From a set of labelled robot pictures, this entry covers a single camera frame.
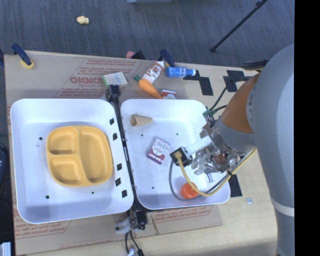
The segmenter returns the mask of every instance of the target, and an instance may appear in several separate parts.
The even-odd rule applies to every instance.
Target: cardboard
[[[5,80],[7,95],[7,117],[10,144],[10,167],[12,189],[15,187],[15,173],[12,161],[11,105],[23,98],[76,98],[100,99],[105,96],[106,87],[102,75],[123,72],[128,81],[120,102],[129,98],[149,99],[139,89],[132,77],[142,75],[153,61],[117,59],[108,57],[83,56],[47,52],[26,51],[34,61],[32,69],[20,64],[20,57],[5,56]],[[177,98],[188,99],[194,94],[193,81],[177,80],[174,83],[162,81],[159,85],[174,88]],[[24,221],[17,210],[16,193],[12,193],[14,214],[15,250],[17,255],[26,255],[53,250],[76,248],[124,240],[124,234],[116,234],[114,224],[123,221],[126,213],[98,217],[73,219],[44,224],[30,224]],[[216,205],[179,208],[149,212],[145,230],[136,232],[137,237],[148,237],[180,231],[221,226],[222,221]]]

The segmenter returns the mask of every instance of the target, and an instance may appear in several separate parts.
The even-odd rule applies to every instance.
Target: pink object
[[[136,53],[133,51],[128,51],[125,55],[126,59],[131,59],[133,55],[135,55]]]
[[[166,153],[169,150],[169,146],[169,143],[157,137],[147,155],[147,158],[161,165],[165,160]]]

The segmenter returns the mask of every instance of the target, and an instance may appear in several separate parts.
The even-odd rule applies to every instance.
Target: blue clamp
[[[5,55],[4,52],[0,49],[0,66],[5,66]]]
[[[174,59],[171,57],[169,52],[167,50],[163,49],[160,51],[160,55],[164,58],[164,60],[170,65],[170,67],[175,66]]]
[[[14,43],[11,47],[13,51],[20,56],[21,64],[27,69],[32,69],[35,63],[28,57],[24,49],[22,49],[17,43]]]

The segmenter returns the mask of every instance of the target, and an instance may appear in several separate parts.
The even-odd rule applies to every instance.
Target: gray carpet
[[[166,49],[175,62],[240,67],[268,60],[294,42],[295,0],[268,0],[210,52],[257,1],[1,0],[0,48],[13,54],[11,45],[17,43],[25,50],[118,58],[141,50],[148,60]],[[78,24],[78,16],[88,17],[89,24]],[[8,146],[6,113],[0,66],[0,142]],[[9,182],[0,199],[10,203]]]

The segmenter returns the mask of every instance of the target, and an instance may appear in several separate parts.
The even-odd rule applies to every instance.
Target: table surface
[[[28,70],[19,64],[19,58],[17,56],[7,55],[5,57],[5,78],[8,110],[15,101],[22,98],[53,98],[57,95],[57,90],[52,89],[53,84],[55,84],[58,89],[70,89],[72,84],[67,84],[65,82],[65,78],[69,79],[70,75],[73,74],[75,70],[72,68],[74,59],[81,57],[88,58],[88,56],[72,54],[34,51],[27,51],[27,53],[31,59],[32,57],[36,58],[36,56],[49,56],[49,61],[46,59],[49,63],[41,63],[40,59],[36,63],[39,67],[40,65],[46,65],[47,72],[42,75],[37,75],[36,71],[34,71],[34,73],[28,73]],[[57,57],[64,57],[66,64],[61,67],[60,70],[52,70],[50,65],[55,64]],[[90,58],[98,59],[99,57],[90,56]],[[104,57],[103,59],[119,62],[124,60],[107,57]],[[128,85],[120,97],[120,103],[126,99],[151,99],[152,97],[141,91],[136,84],[137,82],[132,78],[137,74],[142,77],[153,61],[130,59],[125,59],[125,61],[132,61],[132,66],[124,70],[127,75]],[[208,77],[213,90],[213,96],[203,95],[198,81],[183,80],[181,78],[168,78],[165,77],[164,74],[154,82],[154,87],[156,87],[158,91],[161,91],[162,89],[175,91],[178,99],[197,100],[207,107],[211,107],[220,95],[222,89],[225,87],[223,77],[227,76],[227,70],[244,71],[241,68],[224,66],[186,63],[176,63],[176,65],[184,66],[189,69],[196,69],[202,77]],[[244,71],[245,76],[253,76],[254,74],[256,74],[254,71]],[[52,77],[55,77],[55,79],[46,80],[46,77],[50,77],[51,79]],[[222,97],[219,106],[227,104],[233,94],[234,93],[231,92],[226,93]],[[11,173],[14,177],[12,163]],[[231,197],[226,203],[218,205],[218,210],[222,219],[221,226],[136,238],[136,243],[143,250],[146,256],[274,256],[277,245],[276,218],[258,153],[255,153],[240,168],[237,172],[237,178],[242,196]],[[128,244],[129,246],[133,246],[131,240],[128,241]],[[127,254],[125,250],[125,242],[122,240],[35,253],[33,255],[125,256]]]

